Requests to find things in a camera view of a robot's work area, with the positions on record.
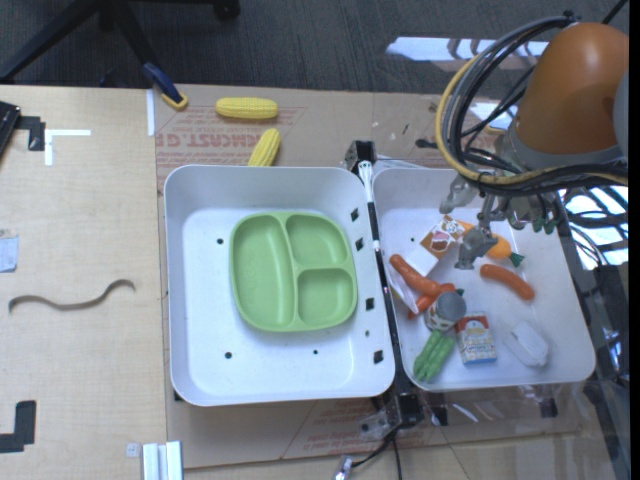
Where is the red and white carton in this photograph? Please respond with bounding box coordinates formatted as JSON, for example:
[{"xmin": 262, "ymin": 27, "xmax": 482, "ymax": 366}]
[{"xmin": 453, "ymin": 311, "xmax": 499, "ymax": 367}]

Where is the small orange carrot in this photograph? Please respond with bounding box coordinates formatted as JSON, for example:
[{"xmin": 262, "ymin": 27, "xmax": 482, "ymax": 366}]
[{"xmin": 406, "ymin": 282, "xmax": 466, "ymax": 321}]

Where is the white and brown carton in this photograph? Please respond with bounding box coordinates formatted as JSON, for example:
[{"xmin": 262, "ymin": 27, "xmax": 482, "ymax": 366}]
[{"xmin": 399, "ymin": 214, "xmax": 469, "ymax": 279}]

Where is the white plastic tray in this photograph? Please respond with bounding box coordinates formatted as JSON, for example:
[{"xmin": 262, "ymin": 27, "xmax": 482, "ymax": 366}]
[
  {"xmin": 163, "ymin": 164, "xmax": 398, "ymax": 408},
  {"xmin": 371, "ymin": 167, "xmax": 598, "ymax": 394}
]

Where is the yellow corn cob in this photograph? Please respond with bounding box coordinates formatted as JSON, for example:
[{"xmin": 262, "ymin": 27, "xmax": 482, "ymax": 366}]
[
  {"xmin": 214, "ymin": 96, "xmax": 280, "ymax": 121},
  {"xmin": 246, "ymin": 127, "xmax": 283, "ymax": 168}
]

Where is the green divided plate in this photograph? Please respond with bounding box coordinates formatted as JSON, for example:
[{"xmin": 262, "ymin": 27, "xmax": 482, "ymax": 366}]
[{"xmin": 228, "ymin": 210, "xmax": 360, "ymax": 333}]

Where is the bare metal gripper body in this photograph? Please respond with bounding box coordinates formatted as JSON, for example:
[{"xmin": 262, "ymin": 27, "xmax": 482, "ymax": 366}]
[{"xmin": 479, "ymin": 167, "xmax": 561, "ymax": 232}]

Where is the brown cardboard board red print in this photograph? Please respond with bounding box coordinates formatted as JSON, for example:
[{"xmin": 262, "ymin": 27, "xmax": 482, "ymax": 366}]
[{"xmin": 153, "ymin": 84, "xmax": 582, "ymax": 470}]

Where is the orange carrot with green top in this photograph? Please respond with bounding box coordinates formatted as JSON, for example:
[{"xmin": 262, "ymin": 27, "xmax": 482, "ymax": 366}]
[{"xmin": 457, "ymin": 219, "xmax": 526, "ymax": 269}]

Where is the green asparagus bunch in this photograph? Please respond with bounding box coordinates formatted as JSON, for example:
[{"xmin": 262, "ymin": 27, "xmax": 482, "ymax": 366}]
[{"xmin": 412, "ymin": 328, "xmax": 457, "ymax": 384}]

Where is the orange sausage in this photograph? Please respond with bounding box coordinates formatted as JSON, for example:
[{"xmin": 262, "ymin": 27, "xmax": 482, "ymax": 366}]
[
  {"xmin": 388, "ymin": 253, "xmax": 444, "ymax": 298},
  {"xmin": 479, "ymin": 263, "xmax": 536, "ymax": 302}
]

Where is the black block with thin wires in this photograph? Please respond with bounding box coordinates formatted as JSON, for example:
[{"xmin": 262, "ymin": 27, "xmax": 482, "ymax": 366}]
[
  {"xmin": 344, "ymin": 139, "xmax": 377, "ymax": 172},
  {"xmin": 359, "ymin": 391, "xmax": 427, "ymax": 440}
]

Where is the small can with grey lid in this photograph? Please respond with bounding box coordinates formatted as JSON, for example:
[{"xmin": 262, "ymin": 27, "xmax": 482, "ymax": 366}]
[{"xmin": 424, "ymin": 290, "xmax": 468, "ymax": 333}]

